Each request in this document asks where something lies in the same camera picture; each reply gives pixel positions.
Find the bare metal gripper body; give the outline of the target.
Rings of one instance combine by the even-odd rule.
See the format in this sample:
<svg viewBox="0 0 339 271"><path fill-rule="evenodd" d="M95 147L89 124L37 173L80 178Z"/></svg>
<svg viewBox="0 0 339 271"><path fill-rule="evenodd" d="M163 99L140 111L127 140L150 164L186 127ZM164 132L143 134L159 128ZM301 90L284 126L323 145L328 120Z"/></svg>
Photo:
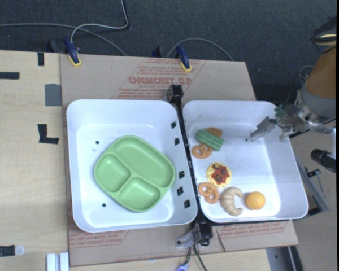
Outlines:
<svg viewBox="0 0 339 271"><path fill-rule="evenodd" d="M284 134L307 130L327 134L331 129L325 124L331 120L332 99L310 93L298 93L294 104L276 109L276 123Z"/></svg>

